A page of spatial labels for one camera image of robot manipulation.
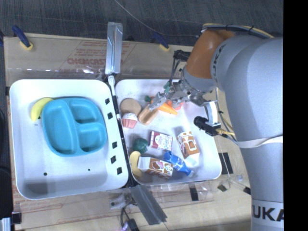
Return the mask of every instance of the white band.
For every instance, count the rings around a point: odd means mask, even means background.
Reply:
[[[275,138],[263,138],[251,141],[237,141],[240,148],[255,148],[268,143],[283,143],[283,136]]]

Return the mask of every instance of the black hole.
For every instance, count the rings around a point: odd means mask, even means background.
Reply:
[[[116,169],[116,172],[117,172],[118,175],[121,174],[121,173],[122,173],[122,168],[121,168],[121,167],[118,167],[118,168]]]
[[[116,156],[113,156],[112,158],[110,158],[111,163],[113,164],[116,161]]]

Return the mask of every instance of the brown and white carton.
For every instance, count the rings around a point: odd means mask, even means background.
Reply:
[[[194,140],[192,132],[182,132],[177,136],[184,161],[188,167],[194,167],[199,164],[200,151]]]
[[[173,172],[173,164],[149,156],[139,157],[137,168],[163,179],[169,179]]]

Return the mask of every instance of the yellow banana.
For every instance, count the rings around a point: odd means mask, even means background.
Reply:
[[[52,100],[53,100],[52,98],[48,97],[38,100],[31,108],[30,112],[31,120],[36,121],[40,117],[40,114],[42,113],[44,106]]]

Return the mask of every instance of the pink cupcake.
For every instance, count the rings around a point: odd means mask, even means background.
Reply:
[[[137,122],[138,119],[134,113],[126,113],[122,117],[122,124],[126,128],[134,128]]]

